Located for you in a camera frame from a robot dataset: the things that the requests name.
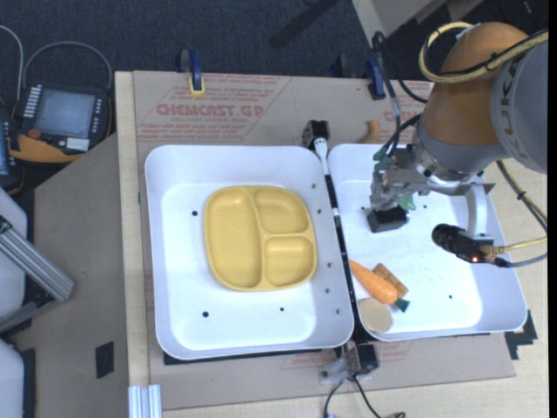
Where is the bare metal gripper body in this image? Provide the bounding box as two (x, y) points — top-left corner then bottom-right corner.
(371, 145), (475, 198)

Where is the brown cardboard board, red print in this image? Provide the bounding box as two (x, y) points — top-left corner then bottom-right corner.
(132, 70), (517, 411)

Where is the black cube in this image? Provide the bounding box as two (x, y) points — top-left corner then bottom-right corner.
(366, 206), (409, 234)

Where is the black cylinder on white bracket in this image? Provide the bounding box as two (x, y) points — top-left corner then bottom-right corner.
(431, 182), (495, 264)

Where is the beige round slice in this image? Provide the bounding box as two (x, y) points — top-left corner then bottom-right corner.
(358, 297), (394, 334)

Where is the brown biscuit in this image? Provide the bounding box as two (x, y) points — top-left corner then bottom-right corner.
(372, 262), (410, 297)

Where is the white plastic tray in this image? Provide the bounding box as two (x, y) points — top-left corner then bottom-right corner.
(325, 143), (529, 343)
(144, 144), (355, 361)

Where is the yellow divided plate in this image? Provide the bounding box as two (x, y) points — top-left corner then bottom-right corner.
(203, 185), (318, 293)

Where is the orange curved toy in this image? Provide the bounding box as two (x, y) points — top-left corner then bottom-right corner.
(359, 119), (382, 145)

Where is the orange carrot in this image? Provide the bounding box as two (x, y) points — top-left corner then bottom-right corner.
(348, 258), (412, 314)

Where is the thin black and white rod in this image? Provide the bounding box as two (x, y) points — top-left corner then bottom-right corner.
(312, 138), (362, 347)

